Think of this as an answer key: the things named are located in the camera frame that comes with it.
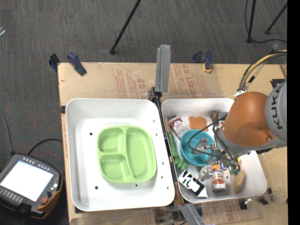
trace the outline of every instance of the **white tray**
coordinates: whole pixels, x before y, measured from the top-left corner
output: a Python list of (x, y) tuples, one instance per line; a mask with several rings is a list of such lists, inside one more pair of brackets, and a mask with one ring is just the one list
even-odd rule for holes
[[(205, 117), (207, 124), (212, 122), (210, 115), (215, 111), (228, 112), (233, 104), (233, 100), (229, 98), (193, 98), (193, 99), (169, 99), (162, 104), (162, 113), (165, 118), (177, 115), (183, 122), (189, 126), (188, 117)], [(209, 127), (208, 134), (214, 137), (212, 127)], [(180, 141), (174, 136), (178, 154), (180, 154)], [(214, 193), (210, 184), (210, 179), (201, 182), (207, 189), (209, 198), (199, 198), (190, 190), (180, 184), (180, 192), (182, 197), (191, 203), (202, 203), (219, 201), (233, 198), (245, 198), (262, 195), (267, 189), (267, 182), (263, 174), (263, 170), (258, 159), (257, 153), (252, 151), (249, 155), (243, 155), (241, 159), (241, 169), (246, 173), (245, 186), (239, 194), (235, 194), (233, 187), (234, 175), (230, 175), (229, 171), (224, 172), (227, 190)], [(198, 178), (200, 167), (187, 165), (187, 170)], [(177, 177), (180, 171), (176, 168)]]
[[(169, 205), (173, 178), (156, 105), (144, 99), (76, 98), (66, 106), (71, 197), (83, 211), (119, 210)], [(97, 136), (113, 126), (138, 126), (151, 136), (157, 171), (148, 181), (114, 183), (99, 169)]]

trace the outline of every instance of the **gray metal bracket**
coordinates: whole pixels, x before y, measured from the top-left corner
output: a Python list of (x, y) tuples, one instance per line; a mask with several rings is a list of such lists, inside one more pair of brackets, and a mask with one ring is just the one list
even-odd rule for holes
[(161, 45), (157, 49), (155, 92), (168, 92), (170, 63), (170, 45)]
[(195, 206), (191, 203), (179, 207), (188, 225), (205, 225)]

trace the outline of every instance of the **bread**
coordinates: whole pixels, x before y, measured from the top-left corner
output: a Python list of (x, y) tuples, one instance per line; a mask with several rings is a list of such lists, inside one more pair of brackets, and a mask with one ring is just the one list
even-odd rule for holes
[(204, 117), (189, 117), (188, 120), (190, 129), (202, 130), (207, 126), (207, 121)]
[(244, 187), (245, 184), (245, 179), (246, 179), (246, 173), (244, 171), (240, 171), (238, 175), (234, 176), (234, 193), (238, 194), (241, 192), (241, 190)]

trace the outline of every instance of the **cable wire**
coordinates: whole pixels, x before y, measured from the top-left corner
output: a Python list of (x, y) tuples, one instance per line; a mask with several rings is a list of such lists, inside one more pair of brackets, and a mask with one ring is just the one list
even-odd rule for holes
[(5, 117), (4, 117), (4, 115), (3, 115), (3, 113), (2, 113), (1, 111), (0, 111), (0, 114), (1, 114), (1, 116), (3, 117), (4, 124), (5, 124), (5, 126), (6, 126), (6, 132), (7, 132), (7, 137), (8, 137), (8, 144), (9, 144), (9, 147), (10, 147), (10, 150), (11, 150), (10, 154), (11, 154), (11, 155), (14, 155), (14, 154), (15, 154), (15, 151), (14, 151), (14, 149), (13, 149), (13, 145), (12, 145), (11, 140), (10, 140), (10, 134), (9, 134), (9, 129), (8, 129), (8, 123), (6, 122), (6, 119), (5, 119)]
[(234, 158), (231, 154), (231, 152), (229, 151), (229, 149), (225, 146), (224, 142), (222, 141), (222, 139), (218, 136), (218, 133), (215, 129), (215, 125), (216, 123), (214, 123), (214, 125), (212, 126), (212, 131), (214, 132), (215, 137), (217, 138), (217, 140), (219, 141), (220, 145), (224, 148), (225, 152), (230, 156), (231, 160), (233, 161), (233, 163), (235, 163)]
[(246, 89), (246, 80), (248, 79), (249, 75), (253, 72), (253, 70), (258, 67), (259, 65), (261, 65), (262, 63), (266, 62), (267, 60), (269, 60), (270, 58), (273, 57), (277, 57), (277, 56), (281, 56), (281, 55), (287, 55), (287, 50), (281, 50), (278, 52), (273, 52), (270, 53), (269, 55), (264, 56), (263, 58), (259, 59), (256, 63), (251, 64), (246, 71), (244, 72), (242, 79), (240, 80), (240, 84), (239, 84), (239, 88), (238, 91), (245, 91)]
[[(245, 25), (246, 25), (247, 33), (249, 33), (248, 26), (247, 26), (247, 6), (248, 6), (248, 1), (249, 0), (246, 1), (246, 8), (245, 8)], [(270, 41), (281, 41), (281, 42), (287, 43), (287, 41), (282, 40), (282, 39), (269, 39), (269, 40), (265, 40), (265, 41), (255, 41), (251, 37), (250, 37), (250, 39), (251, 39), (252, 42), (255, 42), (255, 43), (266, 43), (266, 42), (270, 42)]]
[(192, 140), (197, 134), (201, 133), (202, 131), (204, 131), (205, 129), (209, 128), (210, 126), (215, 125), (217, 122), (219, 122), (219, 121), (221, 121), (221, 120), (224, 120), (224, 119), (226, 118), (226, 116), (227, 116), (227, 114), (226, 114), (225, 116), (219, 118), (217, 121), (212, 122), (211, 124), (207, 125), (207, 126), (204, 127), (203, 129), (199, 130), (199, 131), (196, 132), (194, 135), (192, 135), (192, 136), (190, 137), (190, 139), (188, 140), (188, 142), (187, 142), (188, 147), (189, 147), (191, 150), (195, 151), (195, 152), (200, 152), (200, 153), (207, 154), (207, 155), (210, 155), (210, 156), (213, 156), (213, 157), (216, 157), (216, 158), (219, 158), (219, 159), (223, 159), (223, 160), (226, 160), (226, 161), (229, 161), (229, 162), (234, 162), (233, 157), (232, 157), (232, 155), (231, 155), (230, 153), (228, 153), (228, 155), (230, 156), (231, 159), (228, 159), (228, 158), (226, 158), (226, 157), (222, 157), (222, 156), (219, 156), (219, 155), (216, 155), (216, 154), (212, 154), (212, 153), (208, 153), (208, 152), (204, 152), (204, 151), (198, 150), (198, 149), (196, 149), (196, 148), (193, 148), (193, 147), (190, 145), (191, 140)]
[(60, 139), (56, 139), (56, 138), (48, 138), (48, 139), (44, 139), (42, 141), (40, 141), (39, 143), (37, 143), (36, 145), (34, 145), (27, 153), (27, 155), (29, 155), (37, 146), (39, 146), (40, 144), (47, 142), (47, 141), (58, 141), (62, 143), (62, 140)]
[(179, 225), (184, 225), (185, 223), (187, 223), (187, 221), (184, 221), (183, 223), (179, 224)]

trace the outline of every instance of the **gray carpet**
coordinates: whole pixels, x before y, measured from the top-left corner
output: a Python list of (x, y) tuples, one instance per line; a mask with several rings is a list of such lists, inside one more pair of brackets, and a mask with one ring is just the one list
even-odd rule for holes
[[(62, 139), (57, 73), (49, 66), (74, 52), (82, 62), (156, 62), (161, 44), (171, 46), (171, 63), (191, 63), (211, 51), (212, 63), (257, 61), (274, 44), (287, 48), (287, 0), (142, 0), (111, 55), (119, 32), (137, 0), (0, 0), (0, 111), (18, 153), (43, 139)], [(286, 57), (268, 61), (287, 63)], [(64, 171), (62, 144), (45, 142), (32, 155)], [(8, 136), (0, 117), (0, 167), (10, 160)], [(0, 225), (67, 225), (66, 193), (43, 221), (0, 207)]]

